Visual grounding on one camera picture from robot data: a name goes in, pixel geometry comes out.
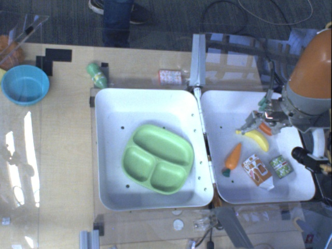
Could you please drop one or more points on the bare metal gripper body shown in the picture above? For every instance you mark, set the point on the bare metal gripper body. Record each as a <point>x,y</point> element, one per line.
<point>274,115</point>

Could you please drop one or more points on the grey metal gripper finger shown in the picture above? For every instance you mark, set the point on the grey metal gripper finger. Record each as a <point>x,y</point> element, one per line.
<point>251,120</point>
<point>277,128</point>

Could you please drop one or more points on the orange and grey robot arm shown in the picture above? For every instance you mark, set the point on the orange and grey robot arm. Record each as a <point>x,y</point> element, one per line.
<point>311,69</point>

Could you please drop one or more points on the orange sausage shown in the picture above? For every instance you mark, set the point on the orange sausage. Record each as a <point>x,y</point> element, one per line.
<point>266,129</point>

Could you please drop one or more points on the yellow banana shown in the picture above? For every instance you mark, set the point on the yellow banana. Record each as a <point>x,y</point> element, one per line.
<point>259,139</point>

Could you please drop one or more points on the green can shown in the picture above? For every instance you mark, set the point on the green can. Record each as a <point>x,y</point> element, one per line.
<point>281,166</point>

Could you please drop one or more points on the orange carrot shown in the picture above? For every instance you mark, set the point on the orange carrot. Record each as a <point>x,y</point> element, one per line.
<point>233,158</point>

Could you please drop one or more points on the brown and white carton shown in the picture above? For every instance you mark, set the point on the brown and white carton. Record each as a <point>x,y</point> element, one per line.
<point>256,171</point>

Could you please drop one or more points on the thin black and white rod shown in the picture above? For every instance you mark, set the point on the thin black and white rod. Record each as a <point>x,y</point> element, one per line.
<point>201,113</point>

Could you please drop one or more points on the white plastic tray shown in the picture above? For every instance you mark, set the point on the white plastic tray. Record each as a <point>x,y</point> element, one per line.
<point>114,149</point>
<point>233,188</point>

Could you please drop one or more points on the red and white packet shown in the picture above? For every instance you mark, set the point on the red and white packet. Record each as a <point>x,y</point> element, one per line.
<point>169,77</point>

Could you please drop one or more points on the green divided plate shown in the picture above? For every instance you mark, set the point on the green divided plate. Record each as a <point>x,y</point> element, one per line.
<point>158,159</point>

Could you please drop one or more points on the green bottle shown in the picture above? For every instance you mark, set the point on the green bottle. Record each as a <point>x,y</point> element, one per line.
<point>98,75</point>

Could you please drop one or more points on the person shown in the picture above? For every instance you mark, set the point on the person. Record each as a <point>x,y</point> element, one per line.
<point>116,9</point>

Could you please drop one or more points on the blue bowl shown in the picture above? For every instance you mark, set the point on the blue bowl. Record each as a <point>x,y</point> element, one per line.
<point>24,85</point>

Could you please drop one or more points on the black cylinder on white bracket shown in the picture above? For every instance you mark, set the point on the black cylinder on white bracket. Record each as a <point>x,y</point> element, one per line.
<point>308,159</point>

